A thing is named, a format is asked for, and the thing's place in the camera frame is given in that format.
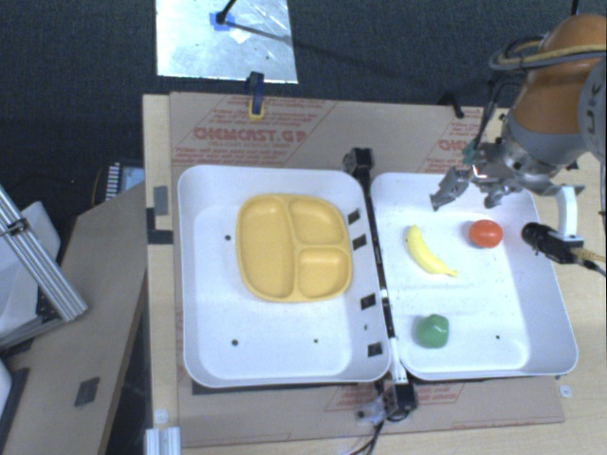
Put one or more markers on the orange tomato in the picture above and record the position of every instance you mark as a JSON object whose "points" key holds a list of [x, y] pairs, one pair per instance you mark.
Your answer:
{"points": [[486, 233]]}

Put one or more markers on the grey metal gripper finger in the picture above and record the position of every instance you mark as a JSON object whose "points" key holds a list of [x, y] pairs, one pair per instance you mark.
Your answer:
{"points": [[446, 188], [494, 196]]}

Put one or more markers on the black cylinder on white bracket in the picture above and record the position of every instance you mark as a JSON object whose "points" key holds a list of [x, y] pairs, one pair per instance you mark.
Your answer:
{"points": [[556, 235]]}

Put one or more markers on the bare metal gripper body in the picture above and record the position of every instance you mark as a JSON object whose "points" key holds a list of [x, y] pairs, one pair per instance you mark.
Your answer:
{"points": [[514, 169]]}

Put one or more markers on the brown cardboard board red print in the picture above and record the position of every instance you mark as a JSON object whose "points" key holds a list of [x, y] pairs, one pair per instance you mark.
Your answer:
{"points": [[303, 126]]}

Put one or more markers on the yellow banana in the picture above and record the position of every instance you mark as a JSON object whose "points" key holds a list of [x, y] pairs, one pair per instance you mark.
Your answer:
{"points": [[425, 254]]}

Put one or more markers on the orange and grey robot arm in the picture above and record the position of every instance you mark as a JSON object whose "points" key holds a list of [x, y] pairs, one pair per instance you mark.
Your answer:
{"points": [[559, 93]]}

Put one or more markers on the yellow divided plate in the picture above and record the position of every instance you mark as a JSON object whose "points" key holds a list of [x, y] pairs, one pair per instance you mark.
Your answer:
{"points": [[294, 247]]}

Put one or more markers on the white plastic tray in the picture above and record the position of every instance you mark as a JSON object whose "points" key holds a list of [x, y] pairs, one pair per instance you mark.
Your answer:
{"points": [[284, 339], [483, 301]]}

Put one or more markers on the thin black and white rod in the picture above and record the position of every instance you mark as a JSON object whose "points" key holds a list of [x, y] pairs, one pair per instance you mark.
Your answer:
{"points": [[377, 259]]}

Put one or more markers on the green bell pepper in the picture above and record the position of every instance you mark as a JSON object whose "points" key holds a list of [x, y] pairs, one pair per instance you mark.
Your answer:
{"points": [[432, 331]]}

